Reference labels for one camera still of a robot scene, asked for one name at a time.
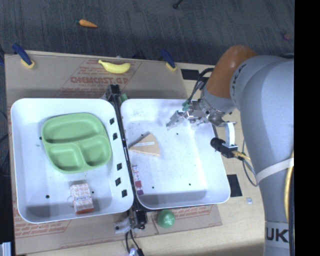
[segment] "gray carpet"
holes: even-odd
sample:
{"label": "gray carpet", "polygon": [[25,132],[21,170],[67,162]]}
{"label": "gray carpet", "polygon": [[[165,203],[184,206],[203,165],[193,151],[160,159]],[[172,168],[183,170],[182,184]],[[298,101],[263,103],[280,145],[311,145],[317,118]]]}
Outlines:
{"label": "gray carpet", "polygon": [[[8,54],[14,53],[13,43],[26,50],[124,58],[142,50],[149,60],[158,60],[165,48],[176,62],[208,65],[237,44],[259,55],[294,52],[294,0],[184,0],[174,9],[176,1],[0,0],[0,44]],[[79,19],[98,28],[81,27],[75,23]],[[283,39],[284,33],[291,39]],[[1,66],[0,110],[7,111]],[[0,174],[7,177],[3,115],[0,122]]]}

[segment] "blue clamp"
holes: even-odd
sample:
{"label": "blue clamp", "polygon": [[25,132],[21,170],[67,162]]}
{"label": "blue clamp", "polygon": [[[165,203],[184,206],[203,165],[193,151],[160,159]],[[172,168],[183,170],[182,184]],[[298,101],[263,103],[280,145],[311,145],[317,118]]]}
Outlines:
{"label": "blue clamp", "polygon": [[29,55],[26,53],[26,51],[17,43],[14,43],[12,45],[12,49],[19,54],[21,57],[21,62],[28,68],[32,69],[35,65],[34,61],[30,59]]}
{"label": "blue clamp", "polygon": [[161,56],[166,60],[166,66],[171,71],[176,71],[177,66],[175,64],[174,58],[171,56],[170,52],[166,51],[164,48],[160,50]]}

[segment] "toy carrot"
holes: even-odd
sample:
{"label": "toy carrot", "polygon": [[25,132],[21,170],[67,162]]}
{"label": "toy carrot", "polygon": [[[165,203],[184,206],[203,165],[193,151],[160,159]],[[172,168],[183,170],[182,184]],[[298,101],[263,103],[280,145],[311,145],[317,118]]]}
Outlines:
{"label": "toy carrot", "polygon": [[75,22],[79,23],[83,27],[88,27],[88,28],[97,28],[98,27],[96,24],[93,24],[92,22],[87,21],[85,19],[76,20]]}

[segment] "green plate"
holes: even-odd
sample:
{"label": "green plate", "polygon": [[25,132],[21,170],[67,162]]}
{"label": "green plate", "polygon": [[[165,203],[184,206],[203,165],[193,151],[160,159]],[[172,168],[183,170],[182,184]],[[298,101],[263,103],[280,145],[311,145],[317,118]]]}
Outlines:
{"label": "green plate", "polygon": [[90,113],[52,117],[41,129],[45,152],[62,173],[88,171],[106,164],[112,156],[103,123]]}

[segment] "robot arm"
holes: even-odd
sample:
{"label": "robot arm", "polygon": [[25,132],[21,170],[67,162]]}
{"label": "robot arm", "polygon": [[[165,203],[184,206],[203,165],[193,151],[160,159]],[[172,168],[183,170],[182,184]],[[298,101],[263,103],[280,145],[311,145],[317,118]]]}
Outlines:
{"label": "robot arm", "polygon": [[201,98],[190,102],[185,112],[176,112],[167,127],[183,119],[196,126],[210,122],[225,127],[229,141],[216,139],[211,145],[232,152],[236,150],[233,123],[224,122],[223,116],[235,108],[240,111],[244,140],[263,200],[264,255],[288,256],[291,250],[284,191],[288,168],[294,165],[294,60],[257,55],[243,45],[231,47],[215,66]]}

